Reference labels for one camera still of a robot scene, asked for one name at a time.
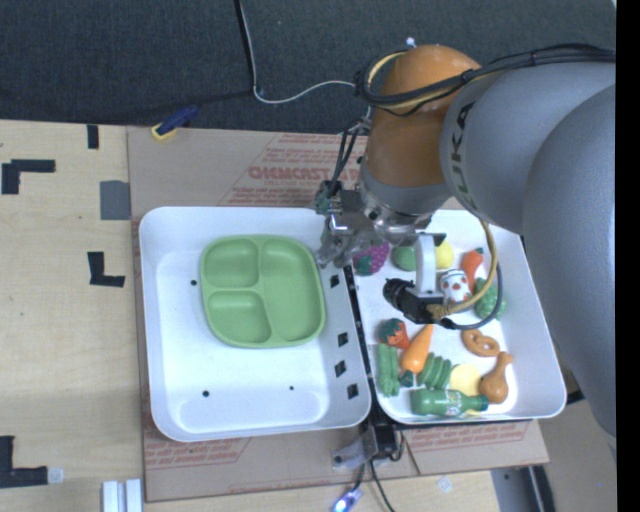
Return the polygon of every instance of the green plate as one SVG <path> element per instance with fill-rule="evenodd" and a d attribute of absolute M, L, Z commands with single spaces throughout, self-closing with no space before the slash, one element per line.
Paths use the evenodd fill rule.
<path fill-rule="evenodd" d="M 202 253 L 200 282 L 209 326 L 229 345 L 300 345 L 324 327 L 318 268 L 297 240 L 270 235 L 216 240 Z"/>

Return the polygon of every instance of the orange carrot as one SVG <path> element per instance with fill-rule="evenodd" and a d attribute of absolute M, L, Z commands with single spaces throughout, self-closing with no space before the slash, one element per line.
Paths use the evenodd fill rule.
<path fill-rule="evenodd" d="M 427 362 L 431 338 L 433 336 L 433 324 L 427 324 L 411 340 L 411 345 L 404 351 L 400 358 L 400 367 L 413 373 L 420 373 Z"/>
<path fill-rule="evenodd" d="M 462 270 L 467 275 L 467 281 L 469 281 L 469 290 L 474 293 L 474 285 L 476 281 L 476 271 L 478 267 L 482 265 L 484 259 L 482 247 L 478 247 L 473 251 L 469 251 L 462 257 Z"/>

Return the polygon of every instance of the green bottle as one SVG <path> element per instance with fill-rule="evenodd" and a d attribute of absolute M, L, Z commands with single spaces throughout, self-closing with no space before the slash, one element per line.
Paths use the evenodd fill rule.
<path fill-rule="evenodd" d="M 468 409 L 486 411 L 489 400 L 485 395 L 467 396 L 455 389 L 418 389 L 411 392 L 414 414 L 459 416 Z"/>

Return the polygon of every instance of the toy egg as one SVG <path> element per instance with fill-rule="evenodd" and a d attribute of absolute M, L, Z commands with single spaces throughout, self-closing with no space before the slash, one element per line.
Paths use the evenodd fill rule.
<path fill-rule="evenodd" d="M 440 276 L 440 289 L 444 293 L 445 304 L 464 302 L 472 297 L 469 280 L 464 270 L 447 270 Z"/>

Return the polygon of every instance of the white tray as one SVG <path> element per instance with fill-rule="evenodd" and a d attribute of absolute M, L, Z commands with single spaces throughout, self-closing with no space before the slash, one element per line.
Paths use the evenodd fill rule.
<path fill-rule="evenodd" d="M 466 211 L 439 210 L 433 216 L 428 232 L 446 233 L 446 240 L 455 252 L 454 267 L 461 261 L 463 253 L 483 247 L 484 264 L 478 269 L 477 276 L 486 278 L 491 256 L 484 230 L 476 217 Z M 498 248 L 506 308 L 500 320 L 492 320 L 480 330 L 483 334 L 495 338 L 502 350 L 514 357 L 513 363 L 506 371 L 508 397 L 502 404 L 490 405 L 481 415 L 451 418 L 413 414 L 409 402 L 409 388 L 402 388 L 397 397 L 387 398 L 378 392 L 382 409 L 400 423 L 417 425 L 545 418 L 557 415 L 564 408 L 564 380 L 520 238 L 496 226 L 491 226 L 491 232 Z M 410 337 L 423 327 L 403 318 L 402 313 L 382 297 L 382 288 L 386 280 L 394 277 L 415 280 L 415 273 L 399 270 L 388 259 L 385 266 L 373 276 L 355 278 L 364 335 L 374 375 L 377 375 L 376 331 L 381 321 L 389 318 L 403 319 Z M 472 310 L 458 313 L 451 318 L 461 325 L 480 321 Z M 450 359 L 452 364 L 473 363 L 481 375 L 489 372 L 496 361 L 495 357 L 473 355 L 462 344 L 459 331 L 438 325 L 434 328 L 430 351 Z"/>
<path fill-rule="evenodd" d="M 296 347 L 227 345 L 213 335 L 202 304 L 200 255 L 215 239 L 284 235 L 314 250 L 322 227 L 321 216 L 298 208 L 164 207 L 144 216 L 151 412 L 163 434 L 203 441 L 349 427 L 367 416 L 371 394 L 341 270 L 320 272 L 325 326 Z"/>

